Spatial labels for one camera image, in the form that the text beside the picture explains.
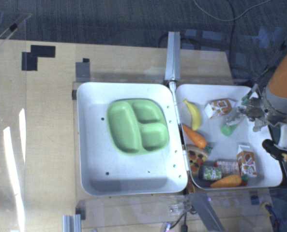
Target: banana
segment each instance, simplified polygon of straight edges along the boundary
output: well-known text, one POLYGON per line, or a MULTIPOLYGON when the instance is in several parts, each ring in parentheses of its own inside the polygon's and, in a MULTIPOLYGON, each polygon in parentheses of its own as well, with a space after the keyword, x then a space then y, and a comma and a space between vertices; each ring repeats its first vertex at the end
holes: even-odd
POLYGON ((201 124, 201 116, 199 109, 198 107, 196 107, 195 104, 188 102, 187 99, 184 99, 183 102, 186 104, 192 116, 192 130, 196 131, 201 124))

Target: toy carrot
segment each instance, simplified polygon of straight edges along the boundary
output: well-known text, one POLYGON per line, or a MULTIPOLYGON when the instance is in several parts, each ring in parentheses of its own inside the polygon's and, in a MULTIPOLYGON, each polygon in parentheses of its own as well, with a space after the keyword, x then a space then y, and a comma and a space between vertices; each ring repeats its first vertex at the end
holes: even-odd
POLYGON ((204 149, 207 146, 206 139, 189 128, 188 126, 182 124, 183 130, 185 131, 186 135, 192 140, 192 142, 198 147, 204 149))
POLYGON ((242 178, 239 174, 226 176, 210 185, 212 188, 231 188, 241 184, 242 178))

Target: black tape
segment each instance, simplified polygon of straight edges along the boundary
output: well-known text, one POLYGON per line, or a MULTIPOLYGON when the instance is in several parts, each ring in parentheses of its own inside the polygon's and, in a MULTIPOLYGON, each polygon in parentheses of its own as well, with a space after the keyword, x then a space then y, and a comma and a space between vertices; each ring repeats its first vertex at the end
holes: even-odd
POLYGON ((37 71, 38 57, 55 58, 55 46, 31 45, 30 49, 30 52, 22 52, 22 71, 37 71))
POLYGON ((72 90, 71 96, 72 96, 72 100, 76 101, 76 90, 74 90, 74 89, 72 90))
POLYGON ((30 51, 34 57, 55 58, 55 46, 31 45, 30 51))
POLYGON ((18 25, 17 25, 16 23, 13 23, 13 24, 9 27, 9 29, 10 29, 11 32, 14 32, 17 28, 18 28, 18 25))
POLYGON ((76 215, 80 214, 81 215, 81 220, 85 220, 86 219, 86 212, 84 208, 78 208, 76 207, 76 215))

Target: dark gray carpet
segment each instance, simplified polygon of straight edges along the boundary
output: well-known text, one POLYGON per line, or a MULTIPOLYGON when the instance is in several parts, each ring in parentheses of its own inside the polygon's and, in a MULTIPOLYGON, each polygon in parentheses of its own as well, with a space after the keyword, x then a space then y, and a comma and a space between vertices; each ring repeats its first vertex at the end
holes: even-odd
MULTIPOLYGON (((229 1, 197 0, 223 19, 265 0, 229 1)), ((183 48, 227 51, 236 78, 258 76, 287 52, 287 41, 278 52, 287 38, 287 0, 272 0, 235 22, 207 16, 193 0, 0 0, 0 11, 32 14, 27 40, 166 47, 162 36, 180 31, 183 48)))

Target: food package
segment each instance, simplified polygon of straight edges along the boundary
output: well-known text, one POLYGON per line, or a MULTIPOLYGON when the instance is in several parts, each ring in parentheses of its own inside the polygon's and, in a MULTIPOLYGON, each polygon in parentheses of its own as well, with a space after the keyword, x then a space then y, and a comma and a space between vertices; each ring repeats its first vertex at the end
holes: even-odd
POLYGON ((201 165, 198 171, 201 180, 219 180, 222 178, 222 171, 218 167, 201 165))
POLYGON ((238 166, 241 176, 248 175, 248 177, 256 177, 256 166, 254 152, 250 146, 239 145, 237 152, 238 166))
POLYGON ((209 154, 204 149, 197 148, 194 145, 187 145, 186 148, 191 172, 193 175, 195 175, 198 172, 200 166, 209 157, 209 154))
POLYGON ((215 100, 208 103, 205 107, 205 112, 208 118, 218 117, 229 114, 235 102, 230 99, 215 100))
POLYGON ((215 167, 222 170, 222 176, 226 177, 232 174, 240 174, 238 162, 231 159, 219 159, 214 162, 215 167))

